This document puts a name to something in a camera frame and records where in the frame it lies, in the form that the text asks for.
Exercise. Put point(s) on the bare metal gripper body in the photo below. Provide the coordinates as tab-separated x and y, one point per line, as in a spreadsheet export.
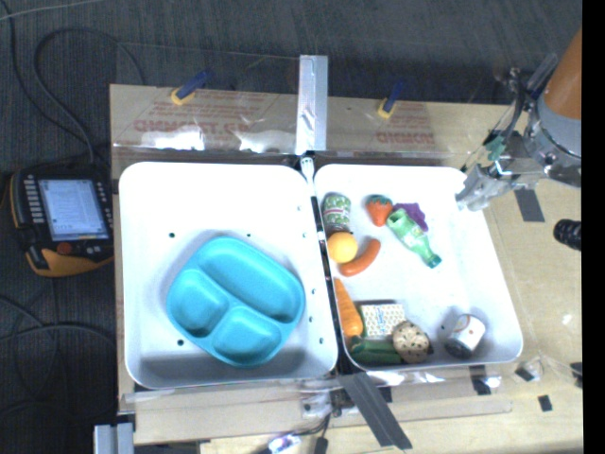
529	168

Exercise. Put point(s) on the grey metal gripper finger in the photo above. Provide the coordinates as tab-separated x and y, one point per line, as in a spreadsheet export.
473	180
483	199

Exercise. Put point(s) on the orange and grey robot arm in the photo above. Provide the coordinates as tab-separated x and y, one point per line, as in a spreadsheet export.
565	88

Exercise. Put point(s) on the purple grapes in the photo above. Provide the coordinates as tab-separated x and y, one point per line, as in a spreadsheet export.
417	213

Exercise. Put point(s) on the white plastic tray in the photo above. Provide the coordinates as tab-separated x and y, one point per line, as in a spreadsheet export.
454	272
212	197

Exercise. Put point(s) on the green plastic bottle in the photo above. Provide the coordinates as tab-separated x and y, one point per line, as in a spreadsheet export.
410	235

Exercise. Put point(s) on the red strawberry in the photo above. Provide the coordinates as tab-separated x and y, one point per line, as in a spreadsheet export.
379	210

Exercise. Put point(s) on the orange sausage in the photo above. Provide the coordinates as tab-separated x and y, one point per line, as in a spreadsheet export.
363	259

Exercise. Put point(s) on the white can with orange print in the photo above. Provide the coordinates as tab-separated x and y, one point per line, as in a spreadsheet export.
468	335

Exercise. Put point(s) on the green and white can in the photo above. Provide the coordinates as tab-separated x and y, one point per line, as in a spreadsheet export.
336	211

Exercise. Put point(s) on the yellow lemon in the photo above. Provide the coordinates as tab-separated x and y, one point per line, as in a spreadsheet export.
342	247

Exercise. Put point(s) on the white patterned carton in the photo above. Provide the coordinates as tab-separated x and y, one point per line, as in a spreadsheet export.
381	319

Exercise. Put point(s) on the beige dotted biscuit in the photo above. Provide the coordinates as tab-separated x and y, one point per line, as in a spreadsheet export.
410	342

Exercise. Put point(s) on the orange carrot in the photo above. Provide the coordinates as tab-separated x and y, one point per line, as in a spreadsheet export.
349	312

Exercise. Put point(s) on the green cucumber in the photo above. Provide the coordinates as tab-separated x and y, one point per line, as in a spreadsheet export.
375	353

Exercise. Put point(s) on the blue divided plate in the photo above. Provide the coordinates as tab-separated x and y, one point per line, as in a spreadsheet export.
236	296

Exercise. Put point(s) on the brown cardboard board red print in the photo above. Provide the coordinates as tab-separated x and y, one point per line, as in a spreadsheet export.
212	116

